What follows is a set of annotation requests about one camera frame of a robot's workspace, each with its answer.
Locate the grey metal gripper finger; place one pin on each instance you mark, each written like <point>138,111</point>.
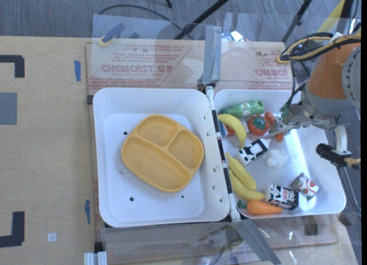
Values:
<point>282,130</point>
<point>276,121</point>

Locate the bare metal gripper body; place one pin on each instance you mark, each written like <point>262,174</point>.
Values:
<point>298,116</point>

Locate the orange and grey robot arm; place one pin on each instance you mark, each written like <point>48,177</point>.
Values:
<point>327,71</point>

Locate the small orange ball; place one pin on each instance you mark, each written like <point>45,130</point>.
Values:
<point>279,137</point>

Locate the orange sausage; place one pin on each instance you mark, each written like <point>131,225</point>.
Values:
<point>269,117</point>

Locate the red tomato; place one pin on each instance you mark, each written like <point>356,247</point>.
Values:
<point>258,126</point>

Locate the green plastic bottle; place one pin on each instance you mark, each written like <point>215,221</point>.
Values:
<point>243,109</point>

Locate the black and white cow carton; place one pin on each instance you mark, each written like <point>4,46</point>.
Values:
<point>252,152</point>
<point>282,196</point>

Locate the yellow banana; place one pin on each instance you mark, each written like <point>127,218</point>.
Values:
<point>236,126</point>
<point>245,191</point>
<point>242,172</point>

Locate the white plastic tray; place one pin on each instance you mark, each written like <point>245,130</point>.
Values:
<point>309,160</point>
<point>114,149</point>

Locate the red and blue can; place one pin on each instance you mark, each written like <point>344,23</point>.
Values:
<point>228,130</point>

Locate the thin black and white rod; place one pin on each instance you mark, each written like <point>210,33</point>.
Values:
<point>220,143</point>

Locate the white carton with strawberries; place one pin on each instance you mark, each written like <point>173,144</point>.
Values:
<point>305,186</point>

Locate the orange carrot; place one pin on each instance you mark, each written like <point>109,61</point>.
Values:
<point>262,208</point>

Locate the yellow divided plate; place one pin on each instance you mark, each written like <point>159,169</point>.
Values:
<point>160,155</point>

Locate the brown cardboard board, red print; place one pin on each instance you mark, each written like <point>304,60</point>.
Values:
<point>160,66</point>

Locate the black cylinder on white bracket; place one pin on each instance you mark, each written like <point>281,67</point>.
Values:
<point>334,155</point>

